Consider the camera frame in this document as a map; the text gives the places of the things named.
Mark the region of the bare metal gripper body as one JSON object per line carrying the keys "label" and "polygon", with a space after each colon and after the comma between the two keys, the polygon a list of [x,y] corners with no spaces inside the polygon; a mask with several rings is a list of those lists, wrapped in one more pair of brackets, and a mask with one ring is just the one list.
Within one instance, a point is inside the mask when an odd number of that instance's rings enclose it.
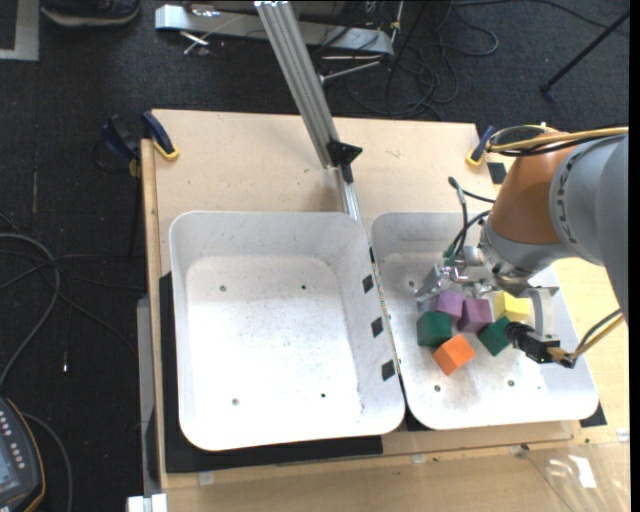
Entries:
{"label": "bare metal gripper body", "polygon": [[525,297],[534,288],[530,280],[558,258],[558,244],[465,246],[463,255],[449,265],[451,287],[462,289],[465,283],[485,282],[493,291]]}

